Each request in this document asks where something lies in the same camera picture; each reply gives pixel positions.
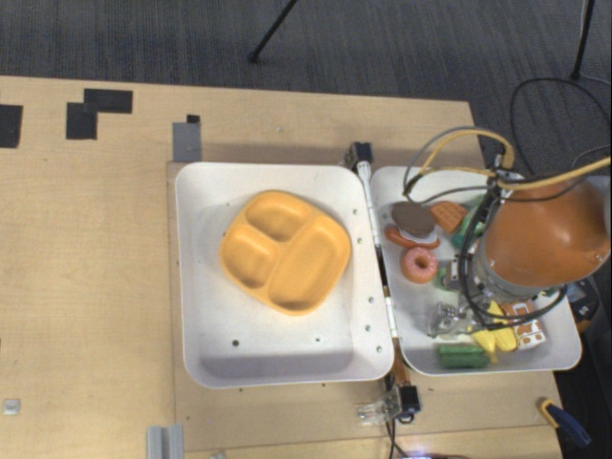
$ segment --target brown toy food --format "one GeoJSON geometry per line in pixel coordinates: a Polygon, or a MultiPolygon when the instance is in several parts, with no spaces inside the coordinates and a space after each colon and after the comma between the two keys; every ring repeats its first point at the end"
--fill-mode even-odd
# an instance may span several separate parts
{"type": "Polygon", "coordinates": [[[453,233],[461,226],[463,218],[468,215],[468,210],[451,201],[442,201],[429,208],[429,212],[436,223],[447,233],[453,233]]]}

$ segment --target orange toy food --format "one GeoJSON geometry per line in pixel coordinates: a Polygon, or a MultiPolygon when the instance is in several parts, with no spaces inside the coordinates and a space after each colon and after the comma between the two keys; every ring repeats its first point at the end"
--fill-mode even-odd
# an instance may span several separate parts
{"type": "Polygon", "coordinates": [[[404,238],[400,231],[394,226],[388,227],[384,231],[384,236],[386,236],[387,240],[395,243],[396,245],[400,245],[406,249],[414,249],[416,247],[423,247],[424,249],[434,250],[440,246],[440,239],[436,238],[436,241],[433,243],[419,243],[414,240],[409,240],[404,238]]]}
{"type": "Polygon", "coordinates": [[[295,316],[323,302],[350,255],[351,241],[337,221],[277,190],[248,201],[219,248],[229,279],[264,304],[295,316]]]}
{"type": "Polygon", "coordinates": [[[461,226],[468,210],[451,201],[443,201],[429,208],[429,212],[436,220],[436,224],[447,233],[453,233],[461,226]]]}
{"type": "Polygon", "coordinates": [[[401,261],[405,278],[416,284],[427,284],[438,272],[438,259],[423,247],[408,250],[401,261]]]}

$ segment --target yellow plastic plate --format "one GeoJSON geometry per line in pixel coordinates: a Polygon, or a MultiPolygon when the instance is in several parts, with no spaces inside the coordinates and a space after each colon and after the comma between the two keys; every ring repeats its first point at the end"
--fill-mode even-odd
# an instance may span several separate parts
{"type": "Polygon", "coordinates": [[[334,289],[351,256],[345,229],[310,203],[279,190],[253,197],[219,249],[227,277],[287,315],[314,311],[334,289]]]}

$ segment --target toy donut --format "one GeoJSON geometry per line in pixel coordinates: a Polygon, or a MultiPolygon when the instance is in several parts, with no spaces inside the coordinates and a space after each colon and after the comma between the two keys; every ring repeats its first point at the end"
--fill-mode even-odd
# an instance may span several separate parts
{"type": "Polygon", "coordinates": [[[416,284],[427,284],[438,272],[438,259],[423,247],[408,250],[401,261],[405,278],[416,284]]]}

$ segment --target tripod leg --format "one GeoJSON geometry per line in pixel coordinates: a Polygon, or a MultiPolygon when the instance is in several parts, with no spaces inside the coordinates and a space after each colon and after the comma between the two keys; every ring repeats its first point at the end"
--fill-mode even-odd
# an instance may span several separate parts
{"type": "Polygon", "coordinates": [[[580,36],[578,55],[576,56],[576,62],[574,63],[574,71],[571,74],[571,77],[574,80],[580,78],[580,67],[582,66],[582,58],[584,57],[584,50],[586,49],[586,39],[589,36],[589,29],[591,27],[593,7],[595,7],[595,0],[589,0],[586,7],[586,15],[584,16],[584,23],[582,26],[582,35],[580,36]]]}
{"type": "Polygon", "coordinates": [[[276,17],[276,20],[274,21],[270,29],[266,32],[266,35],[263,36],[257,47],[249,53],[248,60],[251,63],[257,62],[259,54],[266,47],[266,44],[268,44],[270,38],[274,35],[278,27],[283,23],[283,20],[285,20],[285,17],[287,17],[287,15],[296,3],[297,0],[290,0],[289,3],[285,6],[285,8],[282,10],[282,12],[278,15],[278,17],[276,17]]]}

